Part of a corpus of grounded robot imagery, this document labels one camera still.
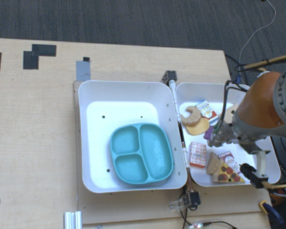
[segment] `black cable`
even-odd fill
[[[197,210],[197,205],[195,205],[193,208],[191,208],[191,207],[189,207],[189,209],[190,209],[190,211],[195,211],[195,210]]]
[[[232,229],[237,229],[237,227],[231,225],[230,223],[225,222],[225,221],[221,221],[221,220],[219,220],[219,221],[204,222],[204,223],[203,223],[203,226],[206,227],[206,226],[208,226],[208,225],[210,225],[210,224],[214,224],[214,223],[224,223],[224,224],[227,224],[227,225],[229,225],[230,227],[232,227]]]
[[[285,152],[286,152],[286,147],[285,147],[285,145],[284,145],[284,143],[283,143],[283,140],[282,140],[282,138],[280,137],[280,140],[281,140],[281,144],[282,144],[282,146],[283,146],[283,149],[285,150]]]
[[[184,223],[183,223],[183,226],[182,226],[182,229],[184,229],[184,227],[185,227],[185,224],[187,223],[189,226],[191,226],[191,223],[190,222],[188,222],[187,221],[187,208],[185,209],[185,216],[183,216],[183,213],[182,213],[182,211],[180,211],[180,213],[181,213],[181,216],[182,216],[182,218],[183,218],[183,220],[184,220]]]
[[[228,87],[228,85],[229,85],[230,83],[235,84],[238,88],[233,87],[233,86]],[[216,130],[219,130],[219,128],[222,126],[222,124],[223,124],[223,122],[224,122],[225,109],[226,109],[226,105],[227,105],[227,97],[228,97],[228,91],[229,91],[229,89],[235,89],[235,90],[238,90],[238,91],[241,91],[241,92],[247,92],[247,91],[248,91],[247,89],[241,87],[241,86],[240,86],[239,84],[237,84],[237,83],[234,83],[234,82],[232,82],[232,81],[230,81],[230,80],[226,81],[225,86],[224,86],[224,105],[223,105],[223,110],[222,110],[222,113],[221,113],[221,115],[220,115],[220,118],[219,118],[219,120],[218,120],[218,122],[217,122],[217,123],[218,123],[218,126],[216,127]]]
[[[245,72],[245,71],[248,71],[248,70],[254,70],[254,68],[245,69],[243,66],[245,66],[245,64],[238,64],[237,66],[234,67],[234,71],[237,72],[237,73],[242,73],[242,72]]]
[[[229,56],[228,54],[225,54],[225,56],[226,56],[227,58],[233,60],[235,63],[237,63],[237,66],[234,68],[234,71],[236,71],[235,69],[236,69],[237,67],[240,67],[240,69],[242,69],[242,70],[244,69],[243,66],[245,66],[246,64],[241,64],[238,60],[236,60],[235,58]],[[246,84],[246,85],[249,85],[248,76],[247,76],[246,72],[244,72],[244,76],[245,76],[245,84]]]
[[[179,198],[181,198],[181,197],[186,193],[186,190],[187,190],[187,185],[184,185],[184,186],[182,187],[182,192],[181,192]]]

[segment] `red and white box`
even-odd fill
[[[190,144],[190,165],[204,168],[206,163],[206,145],[197,142]]]
[[[208,101],[203,101],[195,106],[200,110],[203,118],[208,119],[210,122],[218,119],[218,115],[215,110],[210,106]]]
[[[235,161],[235,158],[230,151],[220,154],[218,157],[225,161],[225,163],[229,165],[236,173],[240,173],[239,165]]]

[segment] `light wooden surface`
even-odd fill
[[[23,70],[23,51],[31,51],[33,43],[57,45],[57,55],[40,57],[39,70]],[[0,52],[0,229],[63,228],[63,213],[78,209],[73,90],[76,60],[90,57],[92,79],[97,80],[158,82],[166,70],[176,70],[178,82],[224,83],[229,78],[222,51],[0,39]],[[197,216],[192,222],[202,215],[213,215],[209,219],[241,221],[241,228],[269,228],[267,218],[257,212],[260,200],[269,201],[266,191],[250,186],[198,190],[202,204],[191,213]],[[155,219],[154,208],[146,205],[132,211],[127,220],[140,216],[147,221],[105,225],[104,221],[114,221],[110,218],[116,217],[115,213],[123,212],[118,201],[111,204],[116,210],[110,210],[109,196],[101,197],[108,207],[107,214],[99,219],[104,228],[182,225],[180,218],[150,221]],[[218,200],[222,196],[233,197],[230,213],[235,214],[220,212],[231,209],[229,201]],[[171,194],[165,193],[152,197],[160,204],[171,200]],[[244,210],[253,213],[239,213]],[[160,212],[160,217],[167,217],[164,208]]]
[[[78,88],[80,85],[81,82],[74,83],[78,204],[79,210],[82,212],[83,224],[179,217],[180,213],[170,213],[168,210],[169,201],[179,198],[181,194],[179,189],[106,194],[95,194],[86,189],[82,182],[82,152],[78,103]],[[195,185],[195,188],[199,191],[200,198],[203,201],[199,205],[198,210],[195,212],[189,211],[189,215],[195,216],[260,211],[256,201],[259,201],[265,194],[266,197],[268,196],[265,190],[257,190],[253,186],[202,187]],[[240,195],[248,194],[250,194],[250,199],[240,197]]]

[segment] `teal plastic plate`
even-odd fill
[[[116,129],[110,138],[113,165],[118,177],[129,184],[147,184],[168,178],[173,154],[164,130],[141,123]]]

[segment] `metal bracket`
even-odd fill
[[[256,153],[256,172],[261,176],[266,174],[266,152]]]
[[[190,195],[186,193],[178,200],[169,202],[169,210],[170,212],[173,211],[180,212],[185,208],[189,207],[190,205],[191,205]]]
[[[270,150],[263,150],[255,142],[238,142],[239,145],[250,155],[256,155],[259,152],[265,152],[266,154],[270,153]]]
[[[64,214],[64,229],[82,229],[82,212],[75,211],[65,212]]]
[[[76,81],[85,82],[91,80],[90,58],[84,57],[83,61],[76,61]]]

